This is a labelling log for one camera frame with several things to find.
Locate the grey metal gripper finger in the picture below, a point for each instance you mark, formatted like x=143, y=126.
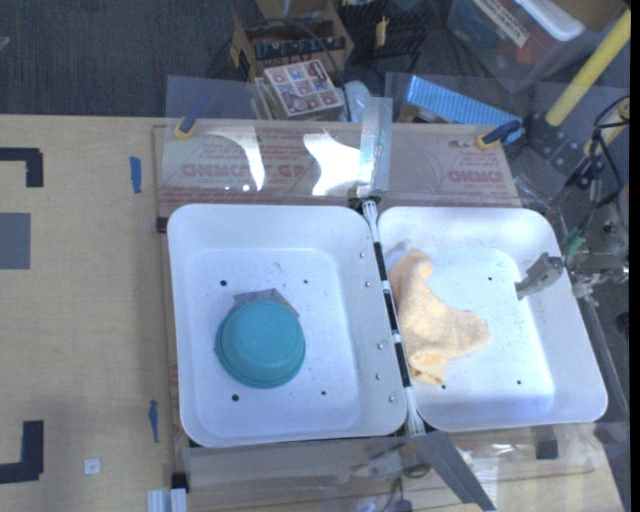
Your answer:
x=542, y=270

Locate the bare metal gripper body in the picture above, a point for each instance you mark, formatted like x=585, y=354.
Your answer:
x=607, y=260

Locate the white plastic tray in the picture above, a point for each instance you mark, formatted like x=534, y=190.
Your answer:
x=500, y=230
x=200, y=230

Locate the yellow cloth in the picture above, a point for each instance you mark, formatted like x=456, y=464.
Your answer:
x=430, y=325

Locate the brown cardboard board red print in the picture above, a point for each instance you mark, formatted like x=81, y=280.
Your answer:
x=425, y=165

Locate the teal bowl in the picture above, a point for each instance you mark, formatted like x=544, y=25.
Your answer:
x=260, y=345

